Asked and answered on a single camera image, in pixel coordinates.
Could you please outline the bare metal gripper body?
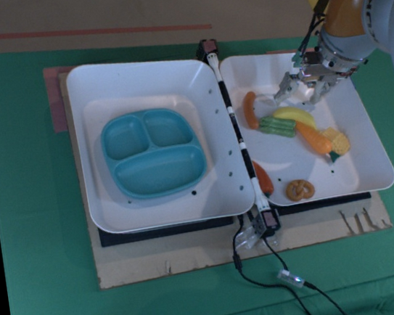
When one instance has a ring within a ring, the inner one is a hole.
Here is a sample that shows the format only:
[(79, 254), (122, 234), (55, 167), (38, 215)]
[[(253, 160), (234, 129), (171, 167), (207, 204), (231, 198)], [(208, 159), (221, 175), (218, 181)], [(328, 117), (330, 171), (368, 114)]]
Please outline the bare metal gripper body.
[(299, 68), (300, 79), (306, 84), (337, 83), (357, 71), (356, 61), (341, 57), (325, 48), (297, 54), (293, 62)]

